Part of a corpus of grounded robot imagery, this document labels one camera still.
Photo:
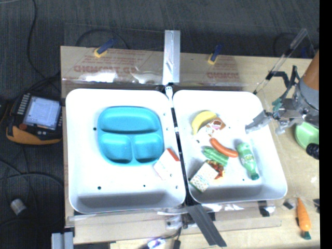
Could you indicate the grey metal can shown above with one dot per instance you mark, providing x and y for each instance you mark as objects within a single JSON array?
[{"x": 18, "y": 206}]

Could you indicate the red pizza slice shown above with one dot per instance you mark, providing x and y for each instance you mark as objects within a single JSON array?
[{"x": 219, "y": 168}]

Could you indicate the thin black and white rod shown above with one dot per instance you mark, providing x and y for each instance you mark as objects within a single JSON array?
[{"x": 177, "y": 128}]

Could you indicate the green asparagus bundle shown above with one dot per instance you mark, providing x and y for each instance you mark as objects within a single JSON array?
[{"x": 216, "y": 156}]

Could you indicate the yellow banana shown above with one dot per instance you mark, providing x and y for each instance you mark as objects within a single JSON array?
[{"x": 201, "y": 119}]

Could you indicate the white plastic tray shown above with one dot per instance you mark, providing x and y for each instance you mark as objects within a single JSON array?
[
  {"x": 85, "y": 149},
  {"x": 264, "y": 165}
]

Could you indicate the green plastic bottle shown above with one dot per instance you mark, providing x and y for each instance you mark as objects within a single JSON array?
[{"x": 246, "y": 158}]

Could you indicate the brown cardboard board red print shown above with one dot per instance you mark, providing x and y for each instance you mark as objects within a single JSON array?
[{"x": 301, "y": 170}]

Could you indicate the brown and white packet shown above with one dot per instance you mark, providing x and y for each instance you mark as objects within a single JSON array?
[{"x": 214, "y": 126}]

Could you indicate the green divided plate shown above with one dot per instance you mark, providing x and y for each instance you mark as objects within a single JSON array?
[{"x": 307, "y": 135}]

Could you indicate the white carton with coloured dots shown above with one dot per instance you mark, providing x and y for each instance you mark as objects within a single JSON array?
[{"x": 205, "y": 176}]

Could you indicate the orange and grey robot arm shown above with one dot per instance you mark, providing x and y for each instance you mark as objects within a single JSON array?
[{"x": 311, "y": 74}]

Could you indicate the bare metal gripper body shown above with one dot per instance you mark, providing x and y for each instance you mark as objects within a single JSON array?
[{"x": 293, "y": 110}]

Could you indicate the orange sausage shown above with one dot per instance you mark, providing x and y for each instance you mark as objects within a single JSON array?
[{"x": 223, "y": 148}]

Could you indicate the white and orange carton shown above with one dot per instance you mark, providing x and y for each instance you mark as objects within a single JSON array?
[{"x": 164, "y": 166}]

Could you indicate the orange carrot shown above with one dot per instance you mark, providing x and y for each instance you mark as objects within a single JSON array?
[{"x": 303, "y": 216}]

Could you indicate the blue divided plate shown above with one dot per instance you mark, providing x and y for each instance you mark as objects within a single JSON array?
[{"x": 129, "y": 133}]

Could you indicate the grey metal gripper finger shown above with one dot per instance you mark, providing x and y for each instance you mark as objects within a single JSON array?
[
  {"x": 281, "y": 129},
  {"x": 258, "y": 122}
]

